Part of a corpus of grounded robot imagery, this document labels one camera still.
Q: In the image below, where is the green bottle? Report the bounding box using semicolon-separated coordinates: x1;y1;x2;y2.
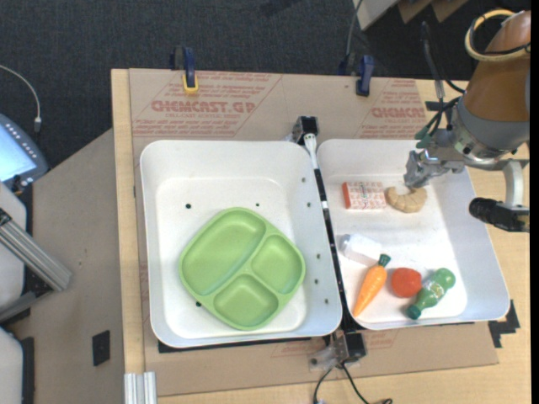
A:
405;267;456;321

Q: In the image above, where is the white plastic tray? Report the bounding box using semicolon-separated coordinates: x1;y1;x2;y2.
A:
315;138;512;332
139;139;344;348

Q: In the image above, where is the orange carrot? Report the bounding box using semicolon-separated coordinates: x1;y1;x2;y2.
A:
352;253;392;318

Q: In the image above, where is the black block with thin wires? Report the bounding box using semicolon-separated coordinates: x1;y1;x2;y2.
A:
308;332;368;372
290;115;320;146

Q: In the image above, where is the orange and white packet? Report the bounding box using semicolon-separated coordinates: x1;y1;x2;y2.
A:
341;181;387;210

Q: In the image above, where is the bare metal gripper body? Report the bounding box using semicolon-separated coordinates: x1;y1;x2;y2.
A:
422;130;524;175

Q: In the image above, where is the white plastic bottle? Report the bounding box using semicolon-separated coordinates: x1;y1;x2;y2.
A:
339;232;383;266

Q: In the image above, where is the green divided plate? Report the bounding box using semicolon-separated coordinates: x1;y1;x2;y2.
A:
178;206;307;332

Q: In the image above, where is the black cylinder on white bracket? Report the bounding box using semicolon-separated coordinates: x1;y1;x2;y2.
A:
468;159;531;233

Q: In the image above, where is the thin black and white rod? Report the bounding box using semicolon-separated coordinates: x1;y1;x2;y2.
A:
303;134;351;332

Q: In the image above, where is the brown cardboard board red print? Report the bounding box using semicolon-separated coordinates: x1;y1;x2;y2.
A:
127;67;511;397

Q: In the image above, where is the orange tomato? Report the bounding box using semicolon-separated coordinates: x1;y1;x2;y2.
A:
391;267;423;299

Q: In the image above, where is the beige croissant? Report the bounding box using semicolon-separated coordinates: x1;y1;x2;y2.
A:
386;185;429;214

